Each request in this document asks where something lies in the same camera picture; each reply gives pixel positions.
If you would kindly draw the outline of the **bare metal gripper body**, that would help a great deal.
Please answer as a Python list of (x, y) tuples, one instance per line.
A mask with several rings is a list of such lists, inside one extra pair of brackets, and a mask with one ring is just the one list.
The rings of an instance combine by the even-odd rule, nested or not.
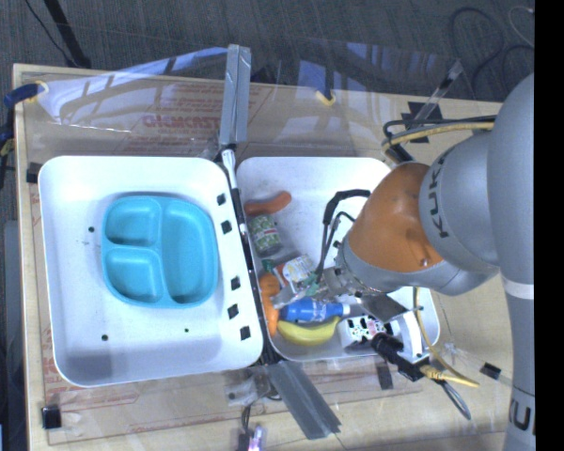
[(379, 321), (396, 319), (408, 311), (408, 308), (393, 299), (390, 293), (368, 288), (337, 268), (323, 271), (317, 296), (322, 301), (344, 300), (350, 304), (358, 304), (366, 314)]

